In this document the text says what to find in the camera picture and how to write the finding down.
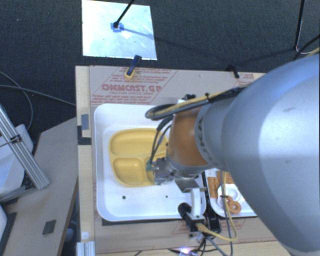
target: black and yellow clamp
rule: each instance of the black and yellow clamp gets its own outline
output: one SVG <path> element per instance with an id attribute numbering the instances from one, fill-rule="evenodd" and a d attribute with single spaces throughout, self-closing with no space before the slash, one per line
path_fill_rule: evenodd
<path id="1" fill-rule="evenodd" d="M 134 56 L 133 61 L 130 64 L 130 67 L 125 71 L 124 76 L 127 79 L 131 79 L 135 73 L 135 67 L 138 67 L 142 57 L 139 55 Z"/>

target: metal extrusion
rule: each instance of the metal extrusion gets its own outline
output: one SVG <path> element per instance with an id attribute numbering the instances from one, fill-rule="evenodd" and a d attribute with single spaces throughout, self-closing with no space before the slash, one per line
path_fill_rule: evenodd
<path id="1" fill-rule="evenodd" d="M 32 154 L 28 151 L 22 140 L 16 140 L 17 131 L 8 118 L 4 109 L 0 106 L 0 133 L 8 143 L 14 155 L 17 157 L 32 183 L 37 189 L 43 189 L 50 182 L 45 174 L 42 173 Z"/>

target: yellow divided plate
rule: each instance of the yellow divided plate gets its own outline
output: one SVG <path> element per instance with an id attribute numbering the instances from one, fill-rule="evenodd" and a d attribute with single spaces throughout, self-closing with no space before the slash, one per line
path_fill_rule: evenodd
<path id="1" fill-rule="evenodd" d="M 116 132 L 109 141 L 109 156 L 116 179 L 127 187 L 155 184 L 153 171 L 146 171 L 147 161 L 156 136 L 156 129 L 136 128 Z M 167 138 L 164 136 L 154 159 L 166 156 Z"/>

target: yellow cable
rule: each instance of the yellow cable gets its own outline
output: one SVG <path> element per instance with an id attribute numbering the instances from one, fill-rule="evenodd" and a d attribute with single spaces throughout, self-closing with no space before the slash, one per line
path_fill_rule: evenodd
<path id="1" fill-rule="evenodd" d="M 311 55 L 314 55 L 314 54 L 316 54 L 316 53 L 318 53 L 319 52 L 319 47 L 317 48 L 317 49 L 314 49 L 313 51 L 311 51 L 307 56 L 311 56 Z"/>
<path id="2" fill-rule="evenodd" d="M 222 182 L 223 182 L 223 194 L 225 195 L 226 194 L 226 180 L 227 180 L 227 175 L 225 172 L 222 173 Z M 230 223 L 231 223 L 231 226 L 232 226 L 232 229 L 233 229 L 233 232 L 234 232 L 234 237 L 233 238 L 229 238 L 229 237 L 225 237 L 225 236 L 222 236 L 216 232 L 213 232 L 212 230 L 210 230 L 209 228 L 207 228 L 204 224 L 202 223 L 197 223 L 195 224 L 195 226 L 197 227 L 198 231 L 202 232 L 202 233 L 207 233 L 209 235 L 212 235 L 212 236 L 215 236 L 217 238 L 220 238 L 222 240 L 225 240 L 225 241 L 229 241 L 229 242 L 232 242 L 232 241 L 235 241 L 238 239 L 238 234 L 237 234 L 237 230 L 236 230 L 236 227 L 235 227 L 235 224 L 231 218 L 231 215 L 230 215 L 230 210 L 229 210 L 229 206 L 227 204 L 227 199 L 224 197 L 223 198 L 224 200 L 224 205 L 225 205 L 225 209 L 228 213 L 228 216 L 229 216 L 229 220 L 230 220 Z"/>
<path id="3" fill-rule="evenodd" d="M 165 109 L 159 110 L 159 111 L 151 114 L 151 116 L 154 117 L 154 116 L 157 116 L 157 115 L 162 115 L 162 114 L 168 113 L 168 112 L 170 112 L 170 111 L 173 111 L 173 110 L 175 110 L 175 109 L 178 109 L 178 108 L 187 106 L 187 105 L 189 105 L 189 104 L 193 104 L 193 103 L 197 103 L 197 102 L 202 102 L 202 101 L 205 101 L 205 100 L 208 100 L 208 99 L 210 100 L 210 99 L 212 99 L 212 98 L 214 98 L 214 97 L 216 97 L 216 96 L 218 96 L 218 95 L 220 95 L 220 94 L 223 94 L 223 93 L 225 93 L 225 92 L 227 92 L 227 91 L 229 91 L 229 90 L 225 90 L 225 91 L 222 91 L 222 92 L 211 93 L 211 94 L 209 94 L 208 96 L 202 96 L 202 97 L 198 97 L 198 98 L 192 98 L 192 99 L 186 100 L 186 101 L 184 101 L 184 102 L 181 102 L 181 103 L 179 103 L 179 104 L 176 104 L 176 105 L 167 107 L 167 108 L 165 108 Z"/>

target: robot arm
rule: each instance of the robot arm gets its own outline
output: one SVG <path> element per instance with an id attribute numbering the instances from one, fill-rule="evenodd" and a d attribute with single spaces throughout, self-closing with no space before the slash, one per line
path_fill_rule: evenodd
<path id="1" fill-rule="evenodd" d="M 165 161 L 182 191 L 205 169 L 230 172 L 290 254 L 320 255 L 319 55 L 176 114 Z"/>

